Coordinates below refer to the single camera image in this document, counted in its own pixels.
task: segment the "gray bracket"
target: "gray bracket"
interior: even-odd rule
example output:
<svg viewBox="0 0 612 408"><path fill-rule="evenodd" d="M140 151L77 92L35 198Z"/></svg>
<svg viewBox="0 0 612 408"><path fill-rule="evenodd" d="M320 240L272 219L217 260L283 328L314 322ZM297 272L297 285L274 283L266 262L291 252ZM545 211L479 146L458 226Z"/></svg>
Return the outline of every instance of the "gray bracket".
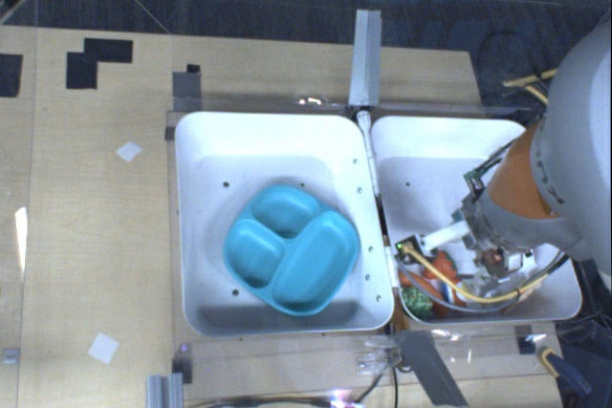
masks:
<svg viewBox="0 0 612 408"><path fill-rule="evenodd" d="M146 379L146 408L183 408L183 375L149 376Z"/></svg>
<svg viewBox="0 0 612 408"><path fill-rule="evenodd" d="M379 103L382 35L380 11L357 11L349 106L375 106Z"/></svg>

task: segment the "blue divided plate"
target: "blue divided plate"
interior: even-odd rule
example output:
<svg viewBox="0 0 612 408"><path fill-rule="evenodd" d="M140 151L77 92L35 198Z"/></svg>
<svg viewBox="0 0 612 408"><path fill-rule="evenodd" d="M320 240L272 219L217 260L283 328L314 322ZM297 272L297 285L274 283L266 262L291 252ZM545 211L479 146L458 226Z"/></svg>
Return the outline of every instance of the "blue divided plate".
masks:
<svg viewBox="0 0 612 408"><path fill-rule="evenodd" d="M255 196L229 229L226 267L279 311L308 316L332 300L360 252L355 227L334 208L289 185Z"/></svg>

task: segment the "white sticker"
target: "white sticker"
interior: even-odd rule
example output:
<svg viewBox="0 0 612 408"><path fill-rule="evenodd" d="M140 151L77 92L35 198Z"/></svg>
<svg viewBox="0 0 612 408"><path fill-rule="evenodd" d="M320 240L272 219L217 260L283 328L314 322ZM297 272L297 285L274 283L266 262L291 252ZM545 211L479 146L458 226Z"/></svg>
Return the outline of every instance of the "white sticker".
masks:
<svg viewBox="0 0 612 408"><path fill-rule="evenodd" d="M104 362L104 364L110 364L118 346L119 342L117 340L113 340L104 333L98 333L91 349L89 349L89 355L100 362Z"/></svg>
<svg viewBox="0 0 612 408"><path fill-rule="evenodd" d="M125 161L132 161L134 157L141 153L141 151L142 148L140 148L139 145L133 141L128 141L124 146L117 150L117 155L119 155Z"/></svg>

